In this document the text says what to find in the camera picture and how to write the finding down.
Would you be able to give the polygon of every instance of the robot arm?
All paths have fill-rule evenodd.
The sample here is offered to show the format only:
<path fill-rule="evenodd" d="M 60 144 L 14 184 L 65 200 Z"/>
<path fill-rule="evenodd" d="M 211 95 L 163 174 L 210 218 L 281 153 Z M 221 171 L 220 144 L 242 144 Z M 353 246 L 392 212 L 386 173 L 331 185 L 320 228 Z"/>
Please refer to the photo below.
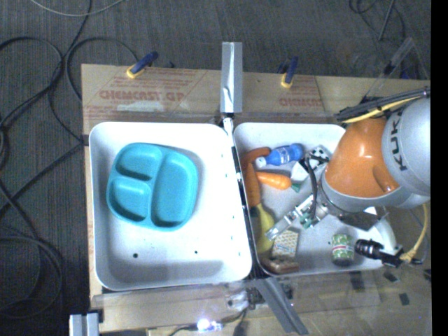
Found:
<path fill-rule="evenodd" d="M 411 209 L 431 198 L 431 99 L 408 102 L 388 118 L 351 123 L 317 183 L 303 203 L 287 213 L 266 236 L 273 239 L 299 219 L 306 229 L 328 214 L 369 230 L 378 216 L 369 207 Z M 381 245 L 358 243 L 358 252 L 386 260 Z"/>

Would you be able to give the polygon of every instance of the metal bracket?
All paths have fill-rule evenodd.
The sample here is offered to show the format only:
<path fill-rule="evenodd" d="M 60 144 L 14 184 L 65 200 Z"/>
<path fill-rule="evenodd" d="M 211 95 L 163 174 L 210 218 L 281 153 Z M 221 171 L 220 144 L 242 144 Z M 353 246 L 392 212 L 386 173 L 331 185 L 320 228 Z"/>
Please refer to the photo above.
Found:
<path fill-rule="evenodd" d="M 291 306 L 291 302 L 286 297 L 277 278 L 270 277 L 267 279 L 253 280 L 251 284 L 260 291 L 260 294 L 272 312 L 274 312 L 285 333 L 309 334 L 308 329 L 301 322 L 297 312 Z"/>
<path fill-rule="evenodd" d="M 384 18 L 383 26 L 381 27 L 381 31 L 379 32 L 379 35 L 378 35 L 378 41 L 381 41 L 383 39 L 384 30 L 386 30 L 386 26 L 387 26 L 387 23 L 389 22 L 389 18 L 391 16 L 391 12 L 392 12 L 394 4 L 395 4 L 395 0 L 391 0 L 391 2 L 389 4 L 389 8 L 386 13 L 386 17 Z"/>
<path fill-rule="evenodd" d="M 220 112 L 243 111 L 243 45 L 240 42 L 223 42 L 221 67 Z"/>
<path fill-rule="evenodd" d="M 99 336 L 98 313 L 70 315 L 69 331 L 70 336 Z"/>

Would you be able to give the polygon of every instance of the black wire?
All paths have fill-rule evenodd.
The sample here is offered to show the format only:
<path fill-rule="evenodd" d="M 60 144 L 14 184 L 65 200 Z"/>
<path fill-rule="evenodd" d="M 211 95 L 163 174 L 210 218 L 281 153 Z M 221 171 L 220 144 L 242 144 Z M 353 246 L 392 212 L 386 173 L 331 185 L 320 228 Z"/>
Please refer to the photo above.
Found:
<path fill-rule="evenodd" d="M 236 320 L 238 320 L 239 318 L 239 324 L 237 325 L 237 327 L 239 325 L 241 325 L 242 321 L 244 320 L 244 318 L 246 317 L 246 313 L 248 311 L 248 308 L 245 308 L 243 311 L 241 311 L 238 315 L 236 316 L 229 316 L 227 318 L 224 318 L 223 320 L 220 321 L 220 323 L 223 324 L 223 326 L 227 325 L 228 323 L 232 323 Z M 181 326 L 180 328 L 175 329 L 172 333 L 170 333 L 168 336 L 174 336 L 176 333 L 185 330 L 185 331 L 198 331 L 197 329 L 197 325 L 192 323 L 191 325 L 185 325 L 185 326 Z"/>
<path fill-rule="evenodd" d="M 363 114 L 367 113 L 370 109 L 380 109 L 382 106 L 385 106 L 387 104 L 403 101 L 405 99 L 413 97 L 415 98 L 431 97 L 431 87 L 427 86 L 419 88 L 417 90 L 400 92 L 397 94 L 393 94 L 391 96 L 382 97 L 381 99 L 365 100 L 364 102 L 357 104 L 356 106 L 344 108 L 339 113 L 335 113 L 334 117 L 339 121 L 347 120 L 349 118 L 362 116 Z"/>
<path fill-rule="evenodd" d="M 67 80 L 70 84 L 71 89 L 73 90 L 73 93 L 77 96 L 77 98 L 79 99 L 79 101 L 82 101 L 82 97 L 81 97 L 81 93 L 76 89 L 74 83 L 73 83 L 73 79 L 71 77 L 71 72 L 70 72 L 70 68 L 71 68 L 71 59 L 73 58 L 75 52 L 82 46 L 85 45 L 86 43 L 91 43 L 91 42 L 95 42 L 95 41 L 105 41 L 105 42 L 113 42 L 113 43 L 117 43 L 119 46 L 124 47 L 134 58 L 134 60 L 137 62 L 139 61 L 139 58 L 135 55 L 135 53 L 128 47 L 126 46 L 123 42 L 116 40 L 115 38 L 109 38 L 109 37 L 92 37 L 92 38 L 87 38 L 85 40 L 82 40 L 80 42 L 78 42 L 76 45 L 74 45 L 70 51 L 67 54 L 66 57 L 66 64 L 65 64 L 65 75 L 67 77 Z"/>
<path fill-rule="evenodd" d="M 249 310 L 249 308 L 246 308 L 243 310 L 241 318 L 240 318 L 238 324 L 235 326 L 235 329 L 233 330 L 233 336 L 244 335 L 244 329 L 242 328 L 242 325 L 243 325 L 244 319 L 246 318 L 248 310 Z"/>
<path fill-rule="evenodd" d="M 367 2 L 367 6 L 363 8 L 362 5 L 366 2 Z M 388 2 L 385 0 L 356 0 L 356 2 L 355 2 L 356 6 L 354 6 L 354 1 L 349 0 L 350 10 L 353 11 L 355 14 L 359 15 L 361 17 L 361 19 L 363 19 L 364 23 L 374 33 L 375 37 L 377 37 L 379 35 L 379 33 L 372 26 L 372 24 L 369 23 L 365 14 L 368 13 L 369 11 L 371 11 L 377 4 L 388 4 Z M 398 16 L 398 19 L 400 21 L 400 24 L 401 24 L 401 41 L 399 43 L 394 43 L 394 45 L 399 46 L 405 39 L 406 27 L 405 27 L 405 22 L 403 20 L 403 17 L 401 16 L 400 12 L 396 9 L 395 6 L 392 7 L 392 11 L 395 11 L 395 13 Z"/>
<path fill-rule="evenodd" d="M 90 12 L 92 5 L 92 0 L 89 0 L 89 8 L 88 11 Z M 37 293 L 37 286 L 38 282 L 37 279 L 39 278 L 40 274 L 40 266 L 39 271 L 36 274 L 37 278 L 35 280 L 35 284 L 33 285 L 33 288 L 31 290 L 31 293 L 28 294 L 27 297 L 22 298 L 20 300 L 15 300 L 13 302 L 8 303 L 6 306 L 3 306 L 0 308 L 0 317 L 5 319 L 29 319 L 31 317 L 38 316 L 42 314 L 45 310 L 48 310 L 50 307 L 54 305 L 54 303 L 62 298 L 62 284 L 63 284 L 63 273 L 62 273 L 62 264 L 61 264 L 61 258 L 59 254 L 56 252 L 56 250 L 49 245 L 46 241 L 43 241 L 39 238 L 37 235 L 36 229 L 29 219 L 28 215 L 20 208 L 19 204 L 17 203 L 16 199 L 18 196 L 27 189 L 31 184 L 35 183 L 42 175 L 49 172 L 53 167 L 58 165 L 61 161 L 65 160 L 70 154 L 72 154 L 75 150 L 78 149 L 78 147 L 81 145 L 82 138 L 81 136 L 77 136 L 74 134 L 59 118 L 59 116 L 56 114 L 51 97 L 53 96 L 53 92 L 55 87 L 57 86 L 57 83 L 60 81 L 60 78 L 62 76 L 63 72 L 63 63 L 64 58 L 67 56 L 69 51 L 73 48 L 73 46 L 76 44 L 79 36 L 81 35 L 81 32 L 83 31 L 83 28 L 85 26 L 85 23 L 87 21 L 88 15 L 86 15 L 81 23 L 81 26 L 77 30 L 77 33 L 75 37 L 73 38 L 68 50 L 64 55 L 61 54 L 61 52 L 49 41 L 46 41 L 41 38 L 34 38 L 34 37 L 28 37 L 28 36 L 20 36 L 17 38 L 11 38 L 7 41 L 4 41 L 0 44 L 0 52 L 5 49 L 7 46 L 17 43 L 18 41 L 37 41 L 39 43 L 43 43 L 47 46 L 49 46 L 57 55 L 57 65 L 54 68 L 50 82 L 41 90 L 38 91 L 36 94 L 31 96 L 30 98 L 24 100 L 22 103 L 18 104 L 13 110 L 11 110 L 9 113 L 6 114 L 4 118 L 1 118 L 0 116 L 0 168 L 4 167 L 6 163 L 6 158 L 8 157 L 8 138 L 7 138 L 7 129 L 9 127 L 8 122 L 12 123 L 16 121 L 33 103 L 37 102 L 40 98 L 42 98 L 45 94 L 48 94 L 48 103 L 50 105 L 50 109 L 58 121 L 58 123 L 67 131 L 69 132 L 73 137 L 75 137 L 80 143 L 71 148 L 69 151 L 64 153 L 61 157 L 57 158 L 55 161 L 50 163 L 46 168 L 41 170 L 37 175 L 35 175 L 33 178 L 28 180 L 16 193 L 13 195 L 9 193 L 9 191 L 6 189 L 3 182 L 0 180 L 0 193 L 3 195 L 3 197 L 6 199 L 6 203 L 1 207 L 0 209 L 0 217 L 4 216 L 4 211 L 6 206 L 13 207 L 14 210 L 18 213 L 18 215 L 22 218 L 22 220 L 27 224 L 27 227 L 29 231 L 31 232 L 31 236 L 25 235 L 21 232 L 14 231 L 11 227 L 1 226 L 2 230 L 8 230 L 10 235 L 8 236 L 2 236 L 0 237 L 0 242 L 5 243 L 24 243 L 24 244 L 30 244 L 33 246 L 38 247 L 38 249 L 41 251 L 39 253 L 40 257 L 40 264 L 43 263 L 43 258 L 46 258 L 48 261 L 50 261 L 50 264 L 52 265 L 52 268 L 54 272 L 56 273 L 57 282 L 55 285 L 53 285 L 53 296 L 49 299 L 47 302 L 42 302 L 41 298 L 33 296 L 33 293 Z M 32 311 L 28 311 L 22 314 L 18 314 L 18 312 L 24 308 L 25 305 L 33 305 L 31 308 Z"/>
<path fill-rule="evenodd" d="M 307 166 L 309 180 L 311 181 L 311 189 L 313 190 L 313 201 L 309 208 L 309 215 L 310 215 L 310 218 L 313 219 L 316 216 L 317 180 L 316 180 L 316 175 L 314 174 L 314 170 L 312 169 L 312 167 L 309 163 L 309 160 L 311 158 L 314 158 L 314 156 L 307 153 L 307 155 L 305 156 L 305 165 Z"/>

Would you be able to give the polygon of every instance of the toy carrot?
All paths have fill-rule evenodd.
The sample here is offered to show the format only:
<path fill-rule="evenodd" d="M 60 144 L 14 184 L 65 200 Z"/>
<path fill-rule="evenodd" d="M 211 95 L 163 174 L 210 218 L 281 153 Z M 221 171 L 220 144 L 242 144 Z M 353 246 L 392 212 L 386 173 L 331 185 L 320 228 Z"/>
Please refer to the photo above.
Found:
<path fill-rule="evenodd" d="M 292 186 L 291 179 L 283 174 L 269 173 L 266 171 L 257 171 L 255 174 L 260 183 L 267 184 L 276 189 L 285 190 Z"/>
<path fill-rule="evenodd" d="M 269 153 L 271 153 L 271 148 L 269 147 L 260 147 L 250 150 L 249 152 L 245 153 L 241 158 L 241 169 L 243 171 L 246 170 L 247 164 L 252 163 L 258 157 L 265 157 Z"/>
<path fill-rule="evenodd" d="M 256 172 L 252 163 L 249 163 L 246 166 L 246 171 L 244 173 L 244 185 L 246 186 L 249 208 L 255 207 L 261 203 L 260 186 L 258 184 Z"/>

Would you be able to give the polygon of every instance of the blue divided plate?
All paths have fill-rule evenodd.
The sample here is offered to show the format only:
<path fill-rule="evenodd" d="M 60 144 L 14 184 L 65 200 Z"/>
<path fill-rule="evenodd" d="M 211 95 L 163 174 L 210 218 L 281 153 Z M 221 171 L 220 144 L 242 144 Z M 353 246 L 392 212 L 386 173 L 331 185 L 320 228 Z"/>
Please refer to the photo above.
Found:
<path fill-rule="evenodd" d="M 187 223 L 196 203 L 195 163 L 173 149 L 131 143 L 113 161 L 106 200 L 120 219 L 156 230 Z"/>

